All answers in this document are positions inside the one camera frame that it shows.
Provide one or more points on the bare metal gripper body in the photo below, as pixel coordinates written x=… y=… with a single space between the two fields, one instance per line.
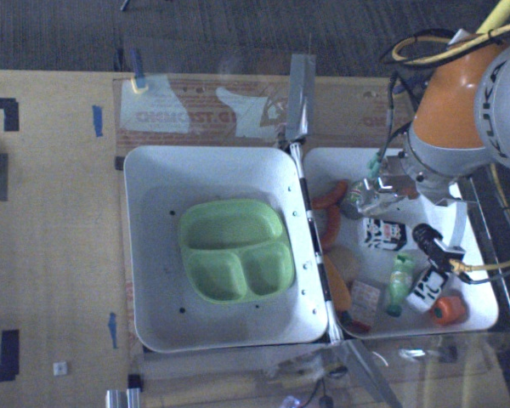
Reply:
x=401 y=179

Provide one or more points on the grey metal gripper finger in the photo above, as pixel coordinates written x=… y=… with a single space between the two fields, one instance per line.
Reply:
x=378 y=184
x=382 y=204

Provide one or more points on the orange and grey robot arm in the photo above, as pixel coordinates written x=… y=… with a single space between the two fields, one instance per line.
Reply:
x=450 y=104

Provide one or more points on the black and white carton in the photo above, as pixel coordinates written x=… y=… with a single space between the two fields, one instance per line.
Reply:
x=427 y=289
x=384 y=234

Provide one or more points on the small green and red can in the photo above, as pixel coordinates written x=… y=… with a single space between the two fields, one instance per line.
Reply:
x=350 y=200

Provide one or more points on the red toy sausage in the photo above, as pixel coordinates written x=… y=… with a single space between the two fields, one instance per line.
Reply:
x=329 y=196
x=332 y=228

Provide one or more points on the green plastic bottle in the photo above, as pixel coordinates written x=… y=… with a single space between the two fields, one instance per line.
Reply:
x=399 y=281

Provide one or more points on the brown cardboard board red print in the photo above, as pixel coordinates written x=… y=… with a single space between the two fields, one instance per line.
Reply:
x=344 y=113

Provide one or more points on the orange toy carrot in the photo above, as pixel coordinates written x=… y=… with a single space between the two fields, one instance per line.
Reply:
x=338 y=285

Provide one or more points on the pink square biscuit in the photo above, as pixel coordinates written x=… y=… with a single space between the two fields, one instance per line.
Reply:
x=365 y=300

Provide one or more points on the small red toy pepper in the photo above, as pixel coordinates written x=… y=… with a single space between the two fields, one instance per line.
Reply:
x=359 y=325

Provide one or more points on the orange toy vegetable green stem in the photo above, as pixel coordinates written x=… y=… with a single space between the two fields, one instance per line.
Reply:
x=450 y=310

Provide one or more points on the white plastic tray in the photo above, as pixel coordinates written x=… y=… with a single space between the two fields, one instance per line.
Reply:
x=472 y=308
x=221 y=168

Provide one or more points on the green divided plate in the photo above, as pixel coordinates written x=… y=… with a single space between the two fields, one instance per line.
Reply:
x=234 y=249

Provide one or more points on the small white square block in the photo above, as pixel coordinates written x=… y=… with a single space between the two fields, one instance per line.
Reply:
x=60 y=368

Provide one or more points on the black cylinder on white bracket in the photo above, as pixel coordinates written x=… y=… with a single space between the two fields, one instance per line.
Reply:
x=433 y=245

